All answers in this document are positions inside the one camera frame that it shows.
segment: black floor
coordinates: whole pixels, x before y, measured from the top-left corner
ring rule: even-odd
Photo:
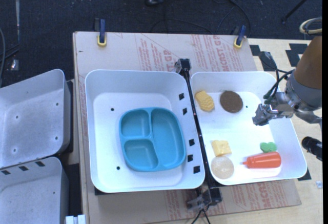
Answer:
[[[225,35],[245,25],[249,38],[311,39],[299,26],[322,16],[322,0],[306,0],[289,16],[301,1],[163,0],[149,7],[145,0],[19,0],[17,35],[15,0],[0,0],[0,28],[8,51],[2,86],[55,68],[72,79],[72,33],[93,31],[95,18],[106,20],[108,32]],[[283,24],[284,16],[289,17]],[[13,70],[13,60],[18,70]]]

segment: yellow clamp pad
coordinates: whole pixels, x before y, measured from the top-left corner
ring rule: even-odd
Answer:
[[[105,47],[106,46],[106,43],[107,43],[106,36],[105,36],[104,42],[101,43],[100,42],[100,35],[97,35],[97,43],[98,43],[99,46]]]
[[[240,45],[237,45],[237,37],[236,37],[236,39],[234,41],[234,47],[236,47],[237,49],[240,49],[241,46],[242,46],[242,41],[240,42]]]

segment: blue plate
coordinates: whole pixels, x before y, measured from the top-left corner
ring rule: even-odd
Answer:
[[[119,137],[125,161],[136,171],[172,169],[186,158],[180,123],[165,108],[126,112],[119,121]]]

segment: black device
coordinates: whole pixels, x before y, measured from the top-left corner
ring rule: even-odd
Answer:
[[[322,161],[322,142],[310,136],[302,140],[302,146],[311,154],[315,155],[317,159]]]

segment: brown cylinder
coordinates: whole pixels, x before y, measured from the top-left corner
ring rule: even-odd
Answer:
[[[322,36],[312,39],[298,62],[294,75],[301,85],[322,89]]]

